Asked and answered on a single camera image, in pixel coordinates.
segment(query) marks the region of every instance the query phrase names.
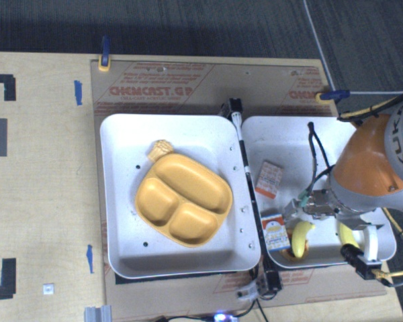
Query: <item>black fabric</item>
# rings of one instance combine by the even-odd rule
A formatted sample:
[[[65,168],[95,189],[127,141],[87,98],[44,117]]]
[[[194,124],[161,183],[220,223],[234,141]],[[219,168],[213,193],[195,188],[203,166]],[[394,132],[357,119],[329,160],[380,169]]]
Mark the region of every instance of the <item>black fabric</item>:
[[[403,91],[403,0],[307,3],[337,89]],[[0,0],[0,51],[100,53],[104,35],[115,54],[320,58],[303,0]]]

